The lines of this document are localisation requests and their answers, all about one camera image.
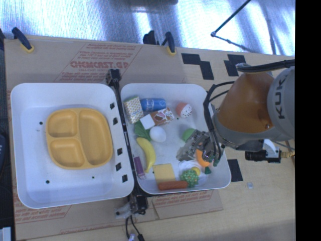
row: black hole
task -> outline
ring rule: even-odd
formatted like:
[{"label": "black hole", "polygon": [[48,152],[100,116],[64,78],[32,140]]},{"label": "black hole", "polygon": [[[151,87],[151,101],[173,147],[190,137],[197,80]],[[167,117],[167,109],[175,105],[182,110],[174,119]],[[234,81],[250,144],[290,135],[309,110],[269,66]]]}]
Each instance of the black hole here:
[{"label": "black hole", "polygon": [[116,164],[116,171],[119,171],[121,169],[121,163]]},{"label": "black hole", "polygon": [[124,183],[124,182],[126,182],[127,180],[128,180],[127,175],[123,175],[123,176],[122,176],[122,182]]}]

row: banana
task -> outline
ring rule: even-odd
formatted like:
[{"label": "banana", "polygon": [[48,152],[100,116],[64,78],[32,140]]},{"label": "banana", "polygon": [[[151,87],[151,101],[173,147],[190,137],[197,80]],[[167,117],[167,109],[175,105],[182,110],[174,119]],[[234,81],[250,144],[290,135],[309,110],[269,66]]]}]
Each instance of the banana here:
[{"label": "banana", "polygon": [[151,142],[145,138],[138,137],[138,138],[136,138],[136,141],[145,153],[145,156],[146,156],[145,173],[148,173],[149,169],[154,165],[154,163],[156,161],[155,149],[152,146]]}]

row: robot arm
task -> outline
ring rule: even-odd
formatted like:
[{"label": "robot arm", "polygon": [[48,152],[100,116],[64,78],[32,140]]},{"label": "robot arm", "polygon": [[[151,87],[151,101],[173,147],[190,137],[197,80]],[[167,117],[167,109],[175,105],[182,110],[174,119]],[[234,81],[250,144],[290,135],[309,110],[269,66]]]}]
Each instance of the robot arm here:
[{"label": "robot arm", "polygon": [[[232,84],[220,107],[214,109],[211,120],[206,106],[219,85],[209,90],[204,114],[215,154],[228,146],[246,151],[246,156],[251,158],[270,150],[266,147],[273,150],[275,147],[270,141],[295,138],[294,60],[254,67],[241,64],[237,68],[243,74]],[[273,78],[270,71],[280,68],[287,69]]]}]

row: black connector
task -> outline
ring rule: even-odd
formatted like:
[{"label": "black connector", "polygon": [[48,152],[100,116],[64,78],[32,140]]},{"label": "black connector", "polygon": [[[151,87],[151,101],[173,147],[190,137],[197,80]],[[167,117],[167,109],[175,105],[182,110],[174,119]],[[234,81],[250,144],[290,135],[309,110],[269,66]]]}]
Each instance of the black connector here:
[{"label": "black connector", "polygon": [[281,155],[278,153],[278,157],[268,157],[266,150],[258,152],[245,152],[245,159],[247,161],[261,162],[267,161],[268,163],[281,163]]},{"label": "black connector", "polygon": [[135,213],[145,213],[148,209],[147,197],[141,194],[136,194],[137,211]]},{"label": "black connector", "polygon": [[110,69],[106,75],[108,86],[114,86],[115,83],[121,80],[119,69]]}]

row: yellow plate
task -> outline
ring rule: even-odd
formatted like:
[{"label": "yellow plate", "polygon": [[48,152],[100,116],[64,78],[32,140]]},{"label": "yellow plate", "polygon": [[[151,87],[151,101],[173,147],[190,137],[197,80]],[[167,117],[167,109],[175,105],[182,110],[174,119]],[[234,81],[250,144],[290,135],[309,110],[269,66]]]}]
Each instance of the yellow plate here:
[{"label": "yellow plate", "polygon": [[51,159],[65,169],[87,169],[109,162],[113,154],[108,122],[90,108],[68,108],[49,115],[46,137]]}]

